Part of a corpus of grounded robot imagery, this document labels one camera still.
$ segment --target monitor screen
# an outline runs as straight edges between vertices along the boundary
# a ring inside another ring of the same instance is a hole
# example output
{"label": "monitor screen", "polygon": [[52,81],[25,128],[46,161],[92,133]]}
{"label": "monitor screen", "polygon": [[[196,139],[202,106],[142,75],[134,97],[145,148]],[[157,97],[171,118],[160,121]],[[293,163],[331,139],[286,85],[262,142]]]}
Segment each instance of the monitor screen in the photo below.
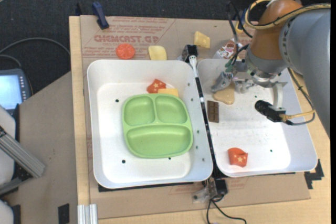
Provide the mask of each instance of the monitor screen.
{"label": "monitor screen", "polygon": [[0,105],[6,109],[15,109],[22,103],[19,77],[16,74],[0,76]]}

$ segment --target wooden table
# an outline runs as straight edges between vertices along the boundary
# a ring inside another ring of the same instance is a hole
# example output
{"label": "wooden table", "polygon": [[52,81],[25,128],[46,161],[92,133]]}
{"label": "wooden table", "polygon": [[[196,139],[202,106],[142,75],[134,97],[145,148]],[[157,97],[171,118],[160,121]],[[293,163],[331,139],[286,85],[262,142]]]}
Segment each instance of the wooden table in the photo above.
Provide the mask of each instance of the wooden table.
{"label": "wooden table", "polygon": [[[69,18],[69,30],[76,144],[77,198],[79,205],[89,205],[90,189],[85,127],[85,103],[83,96],[81,28],[79,17],[74,16]],[[302,110],[310,110],[308,103],[302,95],[298,94],[298,98]],[[319,119],[310,123],[308,128],[324,172],[322,180],[313,182],[313,189],[310,190],[311,199],[276,202],[272,204],[228,207],[224,208],[224,212],[226,214],[229,216],[245,218],[248,223],[331,223],[330,140]],[[217,209],[210,209],[209,217],[211,222],[241,222],[238,220],[224,219],[224,216]],[[206,223],[206,210],[190,210],[164,214],[102,219],[99,220],[99,223]]]}

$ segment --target cardboard sheet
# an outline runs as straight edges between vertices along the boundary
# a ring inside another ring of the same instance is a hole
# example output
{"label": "cardboard sheet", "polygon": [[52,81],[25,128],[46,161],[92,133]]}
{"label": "cardboard sheet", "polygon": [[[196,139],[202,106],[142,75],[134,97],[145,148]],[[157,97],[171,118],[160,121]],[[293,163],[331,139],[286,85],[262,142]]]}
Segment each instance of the cardboard sheet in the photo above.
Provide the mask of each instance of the cardboard sheet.
{"label": "cardboard sheet", "polygon": [[4,197],[20,205],[23,224],[58,224],[58,207],[68,206],[77,222],[77,186],[71,73],[20,105],[20,143],[46,168],[40,178],[19,185]]}
{"label": "cardboard sheet", "polygon": [[[193,43],[196,31],[211,39],[210,48],[198,48],[199,59],[212,58],[215,52],[232,38],[229,23],[217,20],[114,16],[107,17],[107,21],[111,26],[110,29],[101,30],[94,16],[80,17],[90,202],[98,205],[100,219],[205,209],[207,203],[194,204],[192,199],[193,193],[203,187],[200,182],[113,191],[102,191],[106,189],[99,188],[93,173],[86,73],[88,66],[95,60],[117,59],[114,50],[119,43],[125,41],[134,46],[136,50],[134,59],[149,59],[148,46],[160,45],[166,49],[167,59],[175,60],[181,55],[185,45]],[[239,40],[243,45],[250,41],[244,33],[239,34]],[[310,198],[303,173],[226,178],[226,183],[229,193],[227,198],[218,204],[219,206]]]}

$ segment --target yellow cheese toy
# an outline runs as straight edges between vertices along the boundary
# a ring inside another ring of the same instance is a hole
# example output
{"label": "yellow cheese toy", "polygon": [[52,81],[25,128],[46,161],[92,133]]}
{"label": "yellow cheese toy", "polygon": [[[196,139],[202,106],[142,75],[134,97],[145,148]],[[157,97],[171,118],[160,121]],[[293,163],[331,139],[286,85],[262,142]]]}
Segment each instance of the yellow cheese toy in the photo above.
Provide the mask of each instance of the yellow cheese toy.
{"label": "yellow cheese toy", "polygon": [[196,31],[194,34],[194,44],[203,48],[210,48],[210,38]]}
{"label": "yellow cheese toy", "polygon": [[149,57],[151,60],[167,60],[167,53],[165,48],[159,45],[148,47]]}
{"label": "yellow cheese toy", "polygon": [[157,91],[158,93],[166,93],[166,94],[172,94],[176,97],[179,97],[179,93],[178,90],[175,88],[166,88],[166,89],[158,89]]}

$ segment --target blue clamp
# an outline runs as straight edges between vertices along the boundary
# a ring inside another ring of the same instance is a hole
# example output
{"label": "blue clamp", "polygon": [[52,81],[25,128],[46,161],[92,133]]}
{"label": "blue clamp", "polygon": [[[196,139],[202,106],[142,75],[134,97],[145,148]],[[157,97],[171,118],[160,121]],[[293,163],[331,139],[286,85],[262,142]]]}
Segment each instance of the blue clamp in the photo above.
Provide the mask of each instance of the blue clamp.
{"label": "blue clamp", "polygon": [[109,28],[110,25],[106,21],[102,5],[100,5],[100,3],[96,1],[92,4],[92,10],[93,10],[93,13],[98,17],[97,23],[100,29],[103,30],[103,29]]}

